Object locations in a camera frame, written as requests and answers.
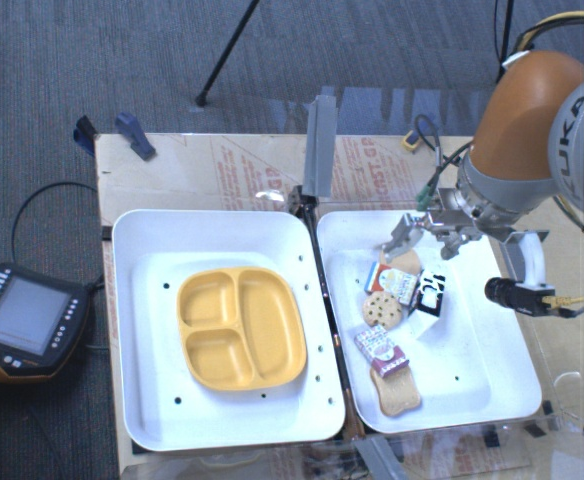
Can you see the yellow divided plate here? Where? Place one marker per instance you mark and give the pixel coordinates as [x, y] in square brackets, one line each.
[267, 318]

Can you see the tan toast slice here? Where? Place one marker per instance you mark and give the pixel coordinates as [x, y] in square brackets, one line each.
[398, 394]

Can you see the pink and purple carton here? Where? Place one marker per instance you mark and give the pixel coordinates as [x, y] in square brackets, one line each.
[379, 350]

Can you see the brown cardboard board red print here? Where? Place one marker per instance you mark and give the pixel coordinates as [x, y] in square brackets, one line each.
[182, 173]

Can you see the black and white carton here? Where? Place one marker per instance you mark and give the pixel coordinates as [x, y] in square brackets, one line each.
[429, 300]

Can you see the chocolate chip biscuit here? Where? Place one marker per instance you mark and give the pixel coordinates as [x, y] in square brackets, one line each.
[382, 310]

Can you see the white plastic tray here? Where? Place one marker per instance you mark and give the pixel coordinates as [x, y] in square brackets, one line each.
[477, 358]
[152, 368]

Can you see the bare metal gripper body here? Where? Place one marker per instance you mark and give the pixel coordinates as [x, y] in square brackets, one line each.
[459, 215]

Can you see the black cylinder on white bracket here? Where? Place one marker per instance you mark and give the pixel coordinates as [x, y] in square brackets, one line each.
[514, 295]

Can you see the black tripod leg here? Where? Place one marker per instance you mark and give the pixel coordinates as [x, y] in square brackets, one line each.
[232, 43]
[506, 28]

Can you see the red white blue carton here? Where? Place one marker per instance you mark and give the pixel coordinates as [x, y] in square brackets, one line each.
[389, 280]

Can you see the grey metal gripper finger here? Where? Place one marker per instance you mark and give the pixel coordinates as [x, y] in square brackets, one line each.
[451, 247]
[403, 235]

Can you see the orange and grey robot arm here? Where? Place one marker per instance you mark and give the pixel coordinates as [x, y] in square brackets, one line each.
[517, 118]

